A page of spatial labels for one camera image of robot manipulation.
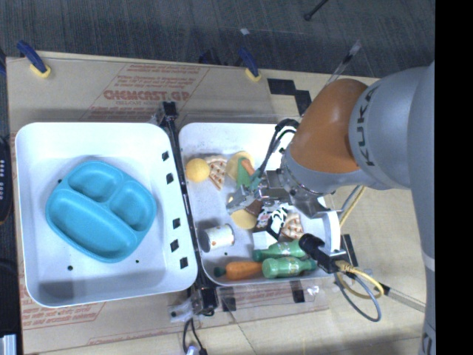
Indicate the brown cardboard board red print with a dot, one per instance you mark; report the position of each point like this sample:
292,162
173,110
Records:
111,87

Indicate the black and white carton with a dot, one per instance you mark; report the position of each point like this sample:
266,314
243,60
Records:
275,218

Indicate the yellow ball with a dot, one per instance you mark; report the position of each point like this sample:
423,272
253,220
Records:
197,170

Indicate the black cylinder on white bracket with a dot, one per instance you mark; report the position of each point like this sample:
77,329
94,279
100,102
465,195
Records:
318,251

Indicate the blue divided plate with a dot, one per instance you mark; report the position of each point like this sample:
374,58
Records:
99,213

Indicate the white plastic tray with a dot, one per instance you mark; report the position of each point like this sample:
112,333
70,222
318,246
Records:
207,205
44,146

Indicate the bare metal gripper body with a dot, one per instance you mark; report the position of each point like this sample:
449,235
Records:
277,184

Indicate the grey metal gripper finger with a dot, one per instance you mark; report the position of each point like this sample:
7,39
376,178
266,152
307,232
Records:
247,191
236,202

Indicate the white cube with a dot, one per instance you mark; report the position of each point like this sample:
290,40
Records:
263,240

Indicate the thin black and white rod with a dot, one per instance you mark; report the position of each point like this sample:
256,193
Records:
183,194

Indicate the green bottle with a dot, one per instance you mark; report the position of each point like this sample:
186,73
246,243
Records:
284,267
281,250

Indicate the tan pizza slice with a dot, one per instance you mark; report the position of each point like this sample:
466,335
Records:
218,170
292,229

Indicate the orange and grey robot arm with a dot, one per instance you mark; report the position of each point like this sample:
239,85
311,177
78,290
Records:
388,131

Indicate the orange carrot with green top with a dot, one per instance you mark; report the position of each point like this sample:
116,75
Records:
244,172
244,270

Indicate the pale yellow round biscuit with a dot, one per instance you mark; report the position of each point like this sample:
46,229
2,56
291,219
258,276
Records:
243,220
233,165

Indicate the white can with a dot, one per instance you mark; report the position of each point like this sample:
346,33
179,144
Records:
221,237

